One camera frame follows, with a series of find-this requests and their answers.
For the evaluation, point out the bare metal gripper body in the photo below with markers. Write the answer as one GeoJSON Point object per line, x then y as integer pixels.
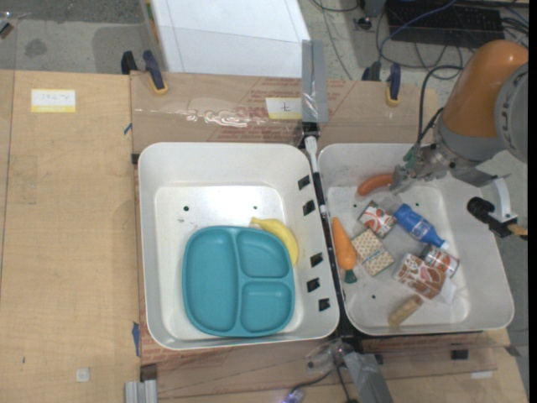
{"type": "Point", "coordinates": [432, 164]}

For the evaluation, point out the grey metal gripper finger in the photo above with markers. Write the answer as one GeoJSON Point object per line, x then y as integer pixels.
{"type": "Point", "coordinates": [403, 186]}
{"type": "Point", "coordinates": [400, 173]}

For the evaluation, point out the red and white can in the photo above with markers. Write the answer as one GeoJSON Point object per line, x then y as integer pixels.
{"type": "Point", "coordinates": [441, 260]}

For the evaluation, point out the orange carrot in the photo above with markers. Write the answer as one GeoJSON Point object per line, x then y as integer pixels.
{"type": "Point", "coordinates": [344, 246]}

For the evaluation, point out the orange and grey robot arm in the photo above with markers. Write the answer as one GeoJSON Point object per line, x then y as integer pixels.
{"type": "Point", "coordinates": [474, 99]}

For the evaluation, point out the thin black and white rod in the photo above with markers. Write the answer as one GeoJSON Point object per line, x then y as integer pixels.
{"type": "Point", "coordinates": [319, 183]}

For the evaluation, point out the brown cardboard board red print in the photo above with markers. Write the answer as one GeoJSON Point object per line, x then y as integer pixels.
{"type": "Point", "coordinates": [201, 111]}

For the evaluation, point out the white plastic tray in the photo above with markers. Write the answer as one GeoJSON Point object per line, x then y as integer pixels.
{"type": "Point", "coordinates": [478, 284]}
{"type": "Point", "coordinates": [218, 170]}

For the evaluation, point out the beige toy bread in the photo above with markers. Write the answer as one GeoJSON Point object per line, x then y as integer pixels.
{"type": "Point", "coordinates": [405, 310]}

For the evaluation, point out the blue plastic bottle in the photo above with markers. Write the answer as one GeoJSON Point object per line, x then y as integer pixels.
{"type": "Point", "coordinates": [417, 224]}

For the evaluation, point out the brown and white carton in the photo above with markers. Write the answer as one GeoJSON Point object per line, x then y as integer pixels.
{"type": "Point", "coordinates": [421, 276]}

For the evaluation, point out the black cylinder on white bracket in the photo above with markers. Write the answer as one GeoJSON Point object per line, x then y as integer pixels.
{"type": "Point", "coordinates": [488, 214]}

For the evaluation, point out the orange toy sausage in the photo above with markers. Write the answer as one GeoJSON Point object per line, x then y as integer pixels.
{"type": "Point", "coordinates": [373, 184]}

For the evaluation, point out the yellow banana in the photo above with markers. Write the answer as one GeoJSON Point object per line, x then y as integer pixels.
{"type": "Point", "coordinates": [283, 231]}

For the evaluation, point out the red and white small carton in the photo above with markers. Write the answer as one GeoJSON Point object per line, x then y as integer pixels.
{"type": "Point", "coordinates": [376, 219]}

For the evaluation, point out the beige patterned packet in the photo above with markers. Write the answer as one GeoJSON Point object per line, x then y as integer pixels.
{"type": "Point", "coordinates": [372, 252]}

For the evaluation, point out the blue divided plate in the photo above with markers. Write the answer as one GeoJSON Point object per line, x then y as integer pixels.
{"type": "Point", "coordinates": [218, 279]}

